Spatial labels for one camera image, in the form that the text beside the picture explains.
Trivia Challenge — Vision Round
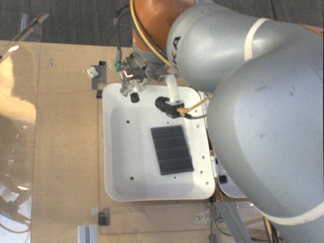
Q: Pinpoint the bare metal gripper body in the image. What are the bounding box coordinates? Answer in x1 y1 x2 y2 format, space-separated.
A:
120 54 176 83

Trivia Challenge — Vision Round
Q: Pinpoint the white plastic tray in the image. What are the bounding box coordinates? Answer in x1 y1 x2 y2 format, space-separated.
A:
102 83 216 203

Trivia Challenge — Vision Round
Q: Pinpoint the black ribbed rectangular panel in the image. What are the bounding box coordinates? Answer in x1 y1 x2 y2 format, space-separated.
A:
150 125 195 176

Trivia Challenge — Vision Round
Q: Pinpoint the black cylinder on white bracket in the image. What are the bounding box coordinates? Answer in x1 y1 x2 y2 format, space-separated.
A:
154 74 187 119

